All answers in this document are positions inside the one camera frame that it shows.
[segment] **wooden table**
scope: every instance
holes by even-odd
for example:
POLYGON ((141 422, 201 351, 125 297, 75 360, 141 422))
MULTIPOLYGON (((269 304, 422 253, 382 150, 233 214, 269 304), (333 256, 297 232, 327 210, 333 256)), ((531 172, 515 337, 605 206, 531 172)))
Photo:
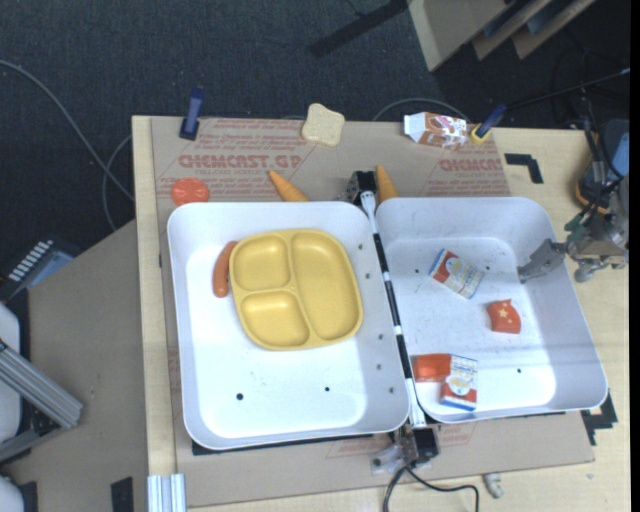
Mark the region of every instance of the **wooden table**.
MULTIPOLYGON (((159 235, 155 199, 151 117, 132 120, 137 205, 142 342, 150 475, 168 476, 177 471, 174 448, 164 298, 158 265, 159 235)), ((589 161, 584 136, 576 131, 495 129, 512 195, 540 203, 548 212, 558 240, 564 224, 580 209, 573 186, 589 161), (531 182, 525 167, 509 166, 504 153, 531 154, 538 161, 544 184, 531 182)), ((577 266, 567 262, 570 271, 577 266)), ((438 482, 476 484, 481 510, 630 510, 630 399, 629 399, 629 273, 607 269, 576 291, 605 368, 618 423, 596 434, 595 462, 502 475, 504 496, 493 499, 480 477, 438 482)), ((380 510, 383 488, 314 494, 260 502, 247 502, 198 510, 380 510)), ((396 510, 472 510, 470 492, 439 494, 419 484, 399 485, 394 491, 396 510)))

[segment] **white tray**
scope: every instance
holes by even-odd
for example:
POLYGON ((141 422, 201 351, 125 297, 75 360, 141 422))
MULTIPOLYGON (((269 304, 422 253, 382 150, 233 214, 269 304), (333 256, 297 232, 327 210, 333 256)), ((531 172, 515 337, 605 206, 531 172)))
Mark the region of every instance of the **white tray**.
POLYGON ((409 402, 368 220, 347 203, 194 203, 168 222, 182 399, 194 441, 214 450, 388 432, 409 402), (244 333, 233 297, 216 298, 215 260, 232 240, 316 228, 344 246, 364 318, 335 345, 271 351, 244 333))
POLYGON ((418 383, 422 408, 455 423, 597 407, 607 381, 567 269, 521 284, 517 267, 547 238, 546 212, 514 197, 392 199, 377 211, 407 350, 478 361, 478 406, 438 400, 438 384, 418 383), (466 299, 429 276, 441 249, 484 272, 466 299), (511 299, 520 334, 491 330, 486 306, 511 299))

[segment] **yellow bowl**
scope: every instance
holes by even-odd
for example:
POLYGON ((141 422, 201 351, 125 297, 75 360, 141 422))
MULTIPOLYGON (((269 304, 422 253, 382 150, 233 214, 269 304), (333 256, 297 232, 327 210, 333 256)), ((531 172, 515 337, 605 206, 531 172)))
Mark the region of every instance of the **yellow bowl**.
POLYGON ((306 349, 351 337, 362 300, 349 256, 317 229, 269 231, 233 249, 229 277, 240 321, 258 345, 306 349))

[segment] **orange object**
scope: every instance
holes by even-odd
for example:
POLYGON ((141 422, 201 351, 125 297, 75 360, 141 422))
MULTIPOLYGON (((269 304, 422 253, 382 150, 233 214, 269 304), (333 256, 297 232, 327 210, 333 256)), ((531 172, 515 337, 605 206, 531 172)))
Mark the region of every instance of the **orange object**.
POLYGON ((213 267, 213 294, 216 297, 226 297, 229 293, 229 260, 231 251, 236 245, 238 242, 229 242, 225 245, 213 267))
POLYGON ((171 188, 171 199, 177 206, 206 203, 209 200, 209 189, 198 178, 181 178, 171 188))
POLYGON ((494 302, 487 307, 491 318, 491 329, 497 332, 519 334, 521 329, 520 315, 511 305, 511 299, 494 302))
POLYGON ((269 171, 269 178, 276 187, 280 197, 288 202, 295 201, 308 201, 309 198, 305 196, 300 189, 293 185, 288 179, 280 176, 276 171, 269 171))
POLYGON ((392 197, 398 197, 398 191, 393 181, 387 174, 387 171, 381 165, 376 167, 376 176, 378 178, 378 202, 386 201, 392 197))
POLYGON ((451 354, 425 354, 413 363, 416 382, 441 382, 451 371, 451 354))

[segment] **dark background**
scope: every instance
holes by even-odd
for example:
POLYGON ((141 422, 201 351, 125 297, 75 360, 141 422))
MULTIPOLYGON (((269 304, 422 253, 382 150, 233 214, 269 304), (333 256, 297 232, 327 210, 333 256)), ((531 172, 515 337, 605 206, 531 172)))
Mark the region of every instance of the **dark background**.
MULTIPOLYGON (((595 2, 523 60, 510 41, 482 62, 468 44, 431 73, 406 10, 318 51, 385 4, 0 0, 0 269, 47 234, 85 250, 134 218, 111 182, 103 196, 100 164, 53 99, 12 66, 55 96, 103 164, 123 144, 112 170, 131 195, 131 116, 183 116, 196 85, 203 116, 302 117, 319 102, 351 121, 399 121, 418 109, 451 114, 444 102, 481 122, 498 102, 630 66, 630 0, 595 2), (408 98, 439 103, 405 102, 377 117, 408 98)), ((607 80, 512 110, 501 126, 575 129, 581 98, 598 123, 628 119, 629 91, 629 75, 607 80)))

